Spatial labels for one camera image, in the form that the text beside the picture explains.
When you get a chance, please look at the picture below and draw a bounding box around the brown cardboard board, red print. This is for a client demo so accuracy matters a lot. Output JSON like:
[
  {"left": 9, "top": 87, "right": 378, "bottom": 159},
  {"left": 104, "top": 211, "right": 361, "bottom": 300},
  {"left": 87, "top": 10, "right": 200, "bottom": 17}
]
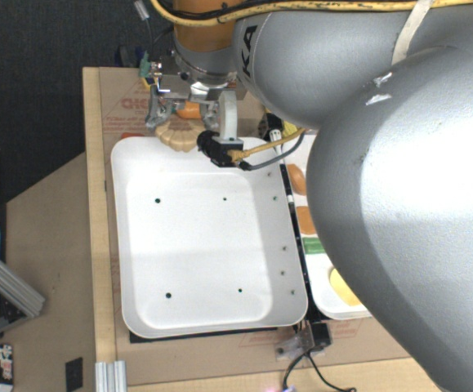
[{"left": 98, "top": 66, "right": 413, "bottom": 386}]

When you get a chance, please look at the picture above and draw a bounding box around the orange round toy fruit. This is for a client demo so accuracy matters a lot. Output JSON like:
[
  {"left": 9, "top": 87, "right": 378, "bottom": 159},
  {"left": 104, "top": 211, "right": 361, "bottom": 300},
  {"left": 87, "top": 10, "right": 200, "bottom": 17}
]
[{"left": 176, "top": 101, "right": 202, "bottom": 120}]

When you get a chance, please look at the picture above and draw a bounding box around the green block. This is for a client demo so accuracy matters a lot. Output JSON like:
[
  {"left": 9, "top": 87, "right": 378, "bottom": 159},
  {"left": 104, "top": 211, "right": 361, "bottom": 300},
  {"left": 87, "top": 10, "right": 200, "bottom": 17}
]
[{"left": 302, "top": 238, "right": 325, "bottom": 256}]

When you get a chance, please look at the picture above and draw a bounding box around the black cylinder on white bracket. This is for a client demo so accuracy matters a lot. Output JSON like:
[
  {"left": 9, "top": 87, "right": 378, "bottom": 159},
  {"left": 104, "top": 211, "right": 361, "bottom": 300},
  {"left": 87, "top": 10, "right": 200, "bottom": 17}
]
[{"left": 196, "top": 89, "right": 246, "bottom": 169}]

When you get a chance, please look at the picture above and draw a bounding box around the white plastic tray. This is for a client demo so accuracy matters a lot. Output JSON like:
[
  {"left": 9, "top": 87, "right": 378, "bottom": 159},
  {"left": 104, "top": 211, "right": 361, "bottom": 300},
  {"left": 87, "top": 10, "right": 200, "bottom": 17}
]
[
  {"left": 279, "top": 132, "right": 374, "bottom": 321},
  {"left": 110, "top": 136, "right": 310, "bottom": 340}
]

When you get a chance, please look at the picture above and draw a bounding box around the brown bread roll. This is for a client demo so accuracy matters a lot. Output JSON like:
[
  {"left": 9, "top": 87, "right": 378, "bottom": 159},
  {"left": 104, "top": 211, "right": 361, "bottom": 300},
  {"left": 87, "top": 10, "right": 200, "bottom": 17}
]
[{"left": 286, "top": 163, "right": 308, "bottom": 196}]

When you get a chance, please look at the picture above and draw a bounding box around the thin black and white rod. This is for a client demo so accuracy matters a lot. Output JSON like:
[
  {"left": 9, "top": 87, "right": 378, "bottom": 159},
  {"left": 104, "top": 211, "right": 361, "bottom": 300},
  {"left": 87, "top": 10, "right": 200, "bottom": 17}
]
[{"left": 279, "top": 163, "right": 317, "bottom": 323}]

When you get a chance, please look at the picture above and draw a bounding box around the beige round biscuit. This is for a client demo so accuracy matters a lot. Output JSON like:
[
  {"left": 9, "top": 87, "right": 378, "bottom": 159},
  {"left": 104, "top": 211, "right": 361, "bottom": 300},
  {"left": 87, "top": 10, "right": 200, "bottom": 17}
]
[{"left": 155, "top": 118, "right": 203, "bottom": 154}]

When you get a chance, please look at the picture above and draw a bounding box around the yellow banana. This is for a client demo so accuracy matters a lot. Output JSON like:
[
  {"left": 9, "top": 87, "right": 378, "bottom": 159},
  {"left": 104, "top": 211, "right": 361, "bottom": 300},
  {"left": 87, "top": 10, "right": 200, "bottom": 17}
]
[{"left": 328, "top": 267, "right": 362, "bottom": 307}]

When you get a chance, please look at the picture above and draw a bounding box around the orange doughnut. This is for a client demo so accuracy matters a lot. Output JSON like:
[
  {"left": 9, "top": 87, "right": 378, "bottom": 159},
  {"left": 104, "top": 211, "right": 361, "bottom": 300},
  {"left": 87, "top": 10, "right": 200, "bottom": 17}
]
[{"left": 295, "top": 205, "right": 317, "bottom": 236}]

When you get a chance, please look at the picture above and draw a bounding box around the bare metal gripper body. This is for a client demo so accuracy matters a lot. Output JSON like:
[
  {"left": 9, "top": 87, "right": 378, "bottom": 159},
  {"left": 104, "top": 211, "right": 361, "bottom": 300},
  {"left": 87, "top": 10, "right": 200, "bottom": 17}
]
[{"left": 149, "top": 54, "right": 248, "bottom": 103}]

